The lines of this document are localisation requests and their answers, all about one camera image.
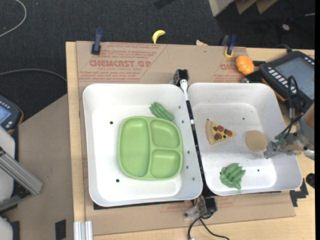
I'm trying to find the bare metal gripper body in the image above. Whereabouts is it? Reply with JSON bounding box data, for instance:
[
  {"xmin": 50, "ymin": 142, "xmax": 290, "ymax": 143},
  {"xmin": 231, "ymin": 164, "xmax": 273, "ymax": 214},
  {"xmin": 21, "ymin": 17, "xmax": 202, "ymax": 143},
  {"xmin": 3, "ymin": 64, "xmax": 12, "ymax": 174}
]
[{"xmin": 276, "ymin": 133, "xmax": 316, "ymax": 161}]

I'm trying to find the tan round biscuit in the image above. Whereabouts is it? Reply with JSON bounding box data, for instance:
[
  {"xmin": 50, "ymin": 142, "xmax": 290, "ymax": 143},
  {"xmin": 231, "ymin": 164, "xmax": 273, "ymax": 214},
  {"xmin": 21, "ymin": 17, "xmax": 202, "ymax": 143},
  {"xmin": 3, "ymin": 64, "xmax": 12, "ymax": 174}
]
[{"xmin": 244, "ymin": 130, "xmax": 269, "ymax": 152}]

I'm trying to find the green bean pile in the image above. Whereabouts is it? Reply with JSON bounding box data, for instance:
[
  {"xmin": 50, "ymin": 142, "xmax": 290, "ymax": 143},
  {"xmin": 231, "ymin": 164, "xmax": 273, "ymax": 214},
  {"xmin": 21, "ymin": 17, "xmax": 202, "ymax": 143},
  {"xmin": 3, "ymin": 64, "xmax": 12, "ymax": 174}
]
[{"xmin": 219, "ymin": 162, "xmax": 247, "ymax": 191}]

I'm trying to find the white plastic tray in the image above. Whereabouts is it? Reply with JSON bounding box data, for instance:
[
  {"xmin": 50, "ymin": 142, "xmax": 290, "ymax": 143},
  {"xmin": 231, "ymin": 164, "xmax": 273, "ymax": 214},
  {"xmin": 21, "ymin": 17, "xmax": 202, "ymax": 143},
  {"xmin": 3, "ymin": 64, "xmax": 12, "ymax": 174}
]
[
  {"xmin": 186, "ymin": 82, "xmax": 303, "ymax": 197},
  {"xmin": 82, "ymin": 83, "xmax": 204, "ymax": 208}
]

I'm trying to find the pizza slice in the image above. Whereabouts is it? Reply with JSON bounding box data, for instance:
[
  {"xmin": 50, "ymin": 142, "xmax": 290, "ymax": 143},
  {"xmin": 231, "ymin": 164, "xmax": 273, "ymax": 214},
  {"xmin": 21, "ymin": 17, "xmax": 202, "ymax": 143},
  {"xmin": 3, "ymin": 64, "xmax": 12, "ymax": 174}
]
[{"xmin": 205, "ymin": 119, "xmax": 237, "ymax": 146}]

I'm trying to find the thin black and white rod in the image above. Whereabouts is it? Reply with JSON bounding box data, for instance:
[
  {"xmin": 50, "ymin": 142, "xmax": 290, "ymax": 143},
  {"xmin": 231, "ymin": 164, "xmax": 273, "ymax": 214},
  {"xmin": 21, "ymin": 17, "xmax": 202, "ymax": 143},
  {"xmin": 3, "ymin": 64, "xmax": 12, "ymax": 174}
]
[{"xmin": 179, "ymin": 79, "xmax": 209, "ymax": 198}]

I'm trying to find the orange pumpkin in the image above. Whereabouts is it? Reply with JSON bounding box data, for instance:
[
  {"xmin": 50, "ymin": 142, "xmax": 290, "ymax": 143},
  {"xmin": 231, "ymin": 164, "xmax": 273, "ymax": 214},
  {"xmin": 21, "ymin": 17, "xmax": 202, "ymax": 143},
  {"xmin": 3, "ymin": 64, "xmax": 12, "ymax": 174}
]
[{"xmin": 235, "ymin": 55, "xmax": 255, "ymax": 76}]

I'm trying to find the green asparagus bundle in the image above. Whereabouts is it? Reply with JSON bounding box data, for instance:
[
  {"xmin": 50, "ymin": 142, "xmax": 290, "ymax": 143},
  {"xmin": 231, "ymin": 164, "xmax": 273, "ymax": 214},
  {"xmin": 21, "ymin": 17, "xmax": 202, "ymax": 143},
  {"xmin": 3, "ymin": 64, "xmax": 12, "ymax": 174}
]
[{"xmin": 149, "ymin": 101, "xmax": 175, "ymax": 122}]

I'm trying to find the green divided plate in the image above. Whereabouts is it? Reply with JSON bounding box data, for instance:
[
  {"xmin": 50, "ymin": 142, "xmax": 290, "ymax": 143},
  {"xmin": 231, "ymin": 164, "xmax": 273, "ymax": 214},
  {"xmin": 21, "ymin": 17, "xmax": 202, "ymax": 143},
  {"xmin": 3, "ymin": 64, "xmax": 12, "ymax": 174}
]
[{"xmin": 117, "ymin": 115, "xmax": 184, "ymax": 181}]

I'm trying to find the yellow banana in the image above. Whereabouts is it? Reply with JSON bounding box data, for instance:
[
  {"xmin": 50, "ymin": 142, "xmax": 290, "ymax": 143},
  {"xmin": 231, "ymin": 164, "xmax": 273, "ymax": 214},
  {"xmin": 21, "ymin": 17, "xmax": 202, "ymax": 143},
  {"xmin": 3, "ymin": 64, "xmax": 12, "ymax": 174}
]
[{"xmin": 152, "ymin": 29, "xmax": 167, "ymax": 45}]

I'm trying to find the brown cardboard board red print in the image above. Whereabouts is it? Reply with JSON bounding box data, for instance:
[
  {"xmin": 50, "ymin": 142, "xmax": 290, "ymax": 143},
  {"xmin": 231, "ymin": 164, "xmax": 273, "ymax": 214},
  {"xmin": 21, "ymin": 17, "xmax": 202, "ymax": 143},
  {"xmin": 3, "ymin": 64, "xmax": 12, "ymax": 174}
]
[{"xmin": 75, "ymin": 40, "xmax": 304, "ymax": 236}]

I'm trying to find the black block with thin wires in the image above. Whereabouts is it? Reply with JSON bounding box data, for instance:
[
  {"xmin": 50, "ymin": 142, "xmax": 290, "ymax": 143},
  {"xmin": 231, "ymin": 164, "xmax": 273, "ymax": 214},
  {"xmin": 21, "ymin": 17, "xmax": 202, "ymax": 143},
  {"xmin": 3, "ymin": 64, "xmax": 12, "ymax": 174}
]
[
  {"xmin": 172, "ymin": 68, "xmax": 190, "ymax": 86},
  {"xmin": 204, "ymin": 197, "xmax": 218, "ymax": 214}
]

